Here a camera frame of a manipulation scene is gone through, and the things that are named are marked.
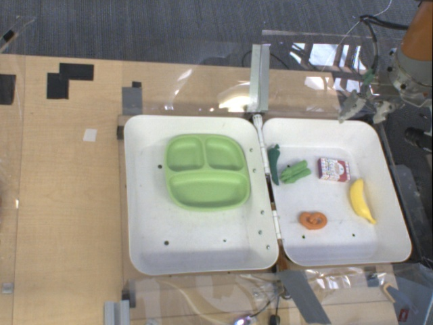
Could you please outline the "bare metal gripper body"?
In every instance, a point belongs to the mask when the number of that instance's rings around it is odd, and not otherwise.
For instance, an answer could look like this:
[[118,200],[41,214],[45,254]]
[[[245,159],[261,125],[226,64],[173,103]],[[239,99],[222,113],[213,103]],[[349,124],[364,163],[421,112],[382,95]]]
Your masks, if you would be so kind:
[[432,67],[388,66],[367,71],[369,101],[377,111],[394,111],[403,104],[415,107],[432,102]]

